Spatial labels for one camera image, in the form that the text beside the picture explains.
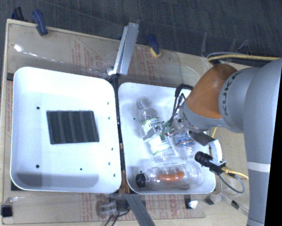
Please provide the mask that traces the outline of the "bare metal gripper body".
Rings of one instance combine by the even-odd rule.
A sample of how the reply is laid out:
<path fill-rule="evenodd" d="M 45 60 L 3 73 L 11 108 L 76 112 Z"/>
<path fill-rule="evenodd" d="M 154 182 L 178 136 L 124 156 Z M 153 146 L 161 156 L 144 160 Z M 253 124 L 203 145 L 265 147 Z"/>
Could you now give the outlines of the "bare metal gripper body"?
<path fill-rule="evenodd" d="M 188 123 L 184 115 L 177 114 L 164 124 L 163 134 L 165 136 L 174 136 L 178 133 L 187 133 L 188 131 L 190 131 L 190 129 L 190 124 Z"/>

